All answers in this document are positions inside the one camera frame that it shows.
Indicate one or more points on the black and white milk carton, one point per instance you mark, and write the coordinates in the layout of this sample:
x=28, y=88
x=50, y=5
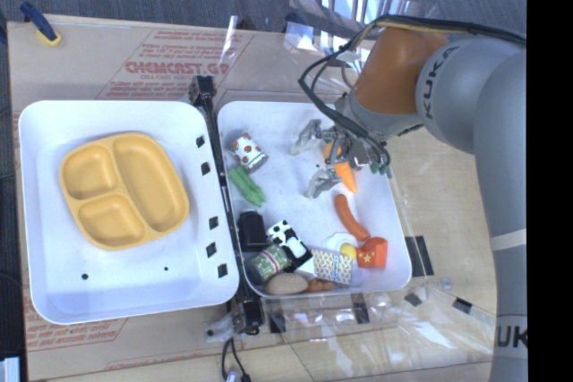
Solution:
x=291, y=243

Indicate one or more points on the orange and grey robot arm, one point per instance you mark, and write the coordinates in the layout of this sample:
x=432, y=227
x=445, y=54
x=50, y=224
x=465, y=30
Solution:
x=470, y=94

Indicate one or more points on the tan bread roll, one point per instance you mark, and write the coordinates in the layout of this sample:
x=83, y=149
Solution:
x=285, y=284

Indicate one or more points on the brown cardboard board red print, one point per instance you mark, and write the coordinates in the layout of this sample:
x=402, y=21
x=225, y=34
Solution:
x=134, y=53

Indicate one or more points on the green asparagus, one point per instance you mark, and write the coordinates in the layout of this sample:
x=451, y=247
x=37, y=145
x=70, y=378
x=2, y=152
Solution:
x=247, y=187

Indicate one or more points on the orange sausage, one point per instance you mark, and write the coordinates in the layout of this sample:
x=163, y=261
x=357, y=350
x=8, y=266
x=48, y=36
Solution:
x=350, y=217

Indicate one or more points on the orange carrot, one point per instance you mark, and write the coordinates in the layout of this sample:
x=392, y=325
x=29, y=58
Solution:
x=347, y=177

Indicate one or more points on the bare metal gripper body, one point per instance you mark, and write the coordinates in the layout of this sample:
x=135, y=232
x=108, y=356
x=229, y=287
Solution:
x=361, y=152

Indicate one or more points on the yellow divided plate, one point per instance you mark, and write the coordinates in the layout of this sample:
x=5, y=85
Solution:
x=134, y=174

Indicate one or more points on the white plastic tray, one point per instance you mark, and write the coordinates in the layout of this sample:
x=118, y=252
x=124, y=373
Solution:
x=291, y=197
x=130, y=286

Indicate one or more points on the red box with yellow stars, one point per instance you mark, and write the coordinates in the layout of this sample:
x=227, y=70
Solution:
x=372, y=254

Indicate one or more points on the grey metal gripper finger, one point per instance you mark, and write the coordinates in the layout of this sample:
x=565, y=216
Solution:
x=308, y=136
x=321, y=182

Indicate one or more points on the green and white can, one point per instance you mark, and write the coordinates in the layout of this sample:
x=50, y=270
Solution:
x=268, y=262

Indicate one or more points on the brown biscuit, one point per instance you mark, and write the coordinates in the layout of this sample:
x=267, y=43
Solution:
x=320, y=285

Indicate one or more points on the white fried egg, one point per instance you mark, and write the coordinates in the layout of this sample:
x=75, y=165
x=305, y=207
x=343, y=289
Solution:
x=336, y=242

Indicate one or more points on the thin black rod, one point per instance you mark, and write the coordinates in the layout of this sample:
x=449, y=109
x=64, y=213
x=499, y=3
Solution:
x=220, y=174

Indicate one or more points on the white can with red tomatoes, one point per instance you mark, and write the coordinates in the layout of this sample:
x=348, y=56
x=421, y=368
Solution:
x=246, y=151

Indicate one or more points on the yellow patterned carton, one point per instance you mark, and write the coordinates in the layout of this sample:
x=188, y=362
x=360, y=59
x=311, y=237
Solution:
x=332, y=266

